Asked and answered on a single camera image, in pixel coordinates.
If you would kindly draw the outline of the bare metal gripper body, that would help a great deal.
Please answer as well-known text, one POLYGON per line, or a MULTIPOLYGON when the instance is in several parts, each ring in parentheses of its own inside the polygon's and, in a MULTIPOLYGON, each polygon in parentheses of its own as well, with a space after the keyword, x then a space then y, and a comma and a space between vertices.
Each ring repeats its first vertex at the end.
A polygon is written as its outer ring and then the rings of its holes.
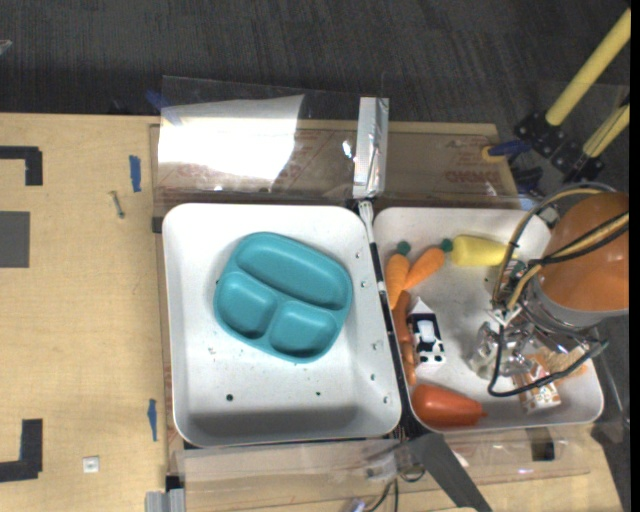
POLYGON ((518 303, 513 310, 503 304, 488 311, 497 325, 503 344, 524 351, 528 345, 546 347, 551 352, 568 355, 574 349, 587 353, 600 350, 600 336, 593 326, 579 327, 550 315, 539 303, 518 303))

